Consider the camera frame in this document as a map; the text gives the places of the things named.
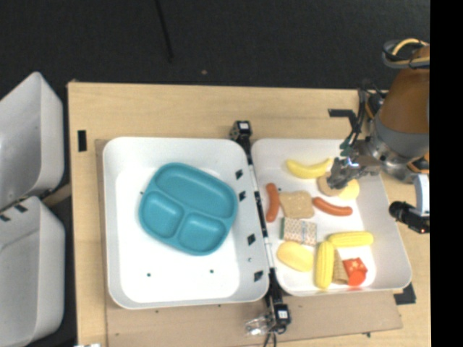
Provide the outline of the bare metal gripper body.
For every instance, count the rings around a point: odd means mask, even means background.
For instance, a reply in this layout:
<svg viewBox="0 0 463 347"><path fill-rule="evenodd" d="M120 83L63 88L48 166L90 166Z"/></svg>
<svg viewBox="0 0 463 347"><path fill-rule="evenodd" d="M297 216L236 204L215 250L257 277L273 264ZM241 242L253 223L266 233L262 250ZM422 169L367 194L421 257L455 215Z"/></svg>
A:
<svg viewBox="0 0 463 347"><path fill-rule="evenodd" d="M410 159L398 154L381 141L359 141L355 145L355 162L362 174L372 176L384 172L395 179L411 184L419 172L409 166Z"/></svg>

